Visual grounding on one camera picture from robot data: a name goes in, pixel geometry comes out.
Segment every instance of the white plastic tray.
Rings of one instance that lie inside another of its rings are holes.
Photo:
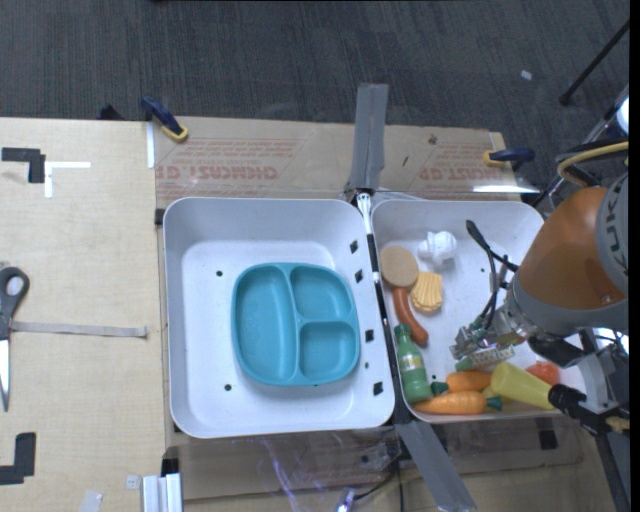
[[[185,198],[169,206],[163,224],[170,404],[183,432],[238,437],[372,428],[389,419],[389,359],[363,219],[353,206]],[[261,384],[240,368],[231,337],[233,285],[248,267],[270,262],[323,265],[349,283],[361,351],[344,379],[283,388]]]
[[[421,349],[427,374],[431,381],[444,381],[455,371],[456,360],[449,347],[455,343],[460,327],[468,326],[482,311],[489,298],[489,260],[486,253],[468,235],[465,222],[472,220],[493,251],[507,254],[519,264],[542,226],[543,219],[531,206],[514,201],[428,201],[391,199],[378,203],[372,212],[372,225],[378,253],[387,245],[400,245],[410,250],[420,270],[442,275],[443,304],[431,314],[414,315],[429,332],[429,343]],[[428,232],[448,231],[457,240],[453,259],[435,267],[431,261],[418,257],[418,245]],[[383,284],[385,304],[391,328],[398,324],[393,309],[392,290]],[[502,304],[504,291],[498,297]],[[524,343],[515,347],[515,356],[509,361],[525,368],[539,358]],[[561,370],[561,382],[570,387],[584,389],[584,379],[576,367]],[[430,423],[453,423],[559,414],[540,408],[506,403],[502,412],[473,416],[425,414],[413,410],[416,417]]]

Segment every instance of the scissors handle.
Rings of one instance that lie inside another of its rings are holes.
[[[17,277],[20,279],[20,288],[16,293],[9,292],[9,282]],[[29,278],[17,267],[7,267],[0,270],[0,316],[8,323],[15,313],[20,301],[29,291]]]

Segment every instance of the yellow clamp pad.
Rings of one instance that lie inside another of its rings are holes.
[[[491,153],[493,153],[493,150],[487,149],[482,154],[482,162],[484,163],[484,165],[488,165],[489,167],[506,167],[507,162],[501,162],[500,160],[491,160],[491,157],[489,156],[491,155]]]
[[[162,127],[162,131],[165,133],[165,135],[167,135],[170,139],[174,140],[175,142],[184,142],[187,139],[187,136],[189,135],[189,130],[187,130],[187,128],[180,123],[178,123],[178,126],[182,128],[182,132],[180,132],[180,135],[176,135],[171,130],[169,130],[169,128],[167,128],[166,126]]]

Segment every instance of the green label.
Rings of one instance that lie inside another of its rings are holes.
[[[406,372],[409,370],[416,370],[418,368],[424,368],[424,362],[422,358],[415,354],[407,354],[400,358],[400,371]]]

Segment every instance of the blue clamp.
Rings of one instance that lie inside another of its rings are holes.
[[[147,114],[155,116],[162,124],[162,131],[176,142],[183,142],[189,135],[189,130],[180,124],[162,103],[149,96],[143,96],[140,105]]]
[[[507,162],[530,162],[535,158],[535,151],[529,148],[509,148],[502,151],[487,150],[482,155],[485,165],[502,167]]]

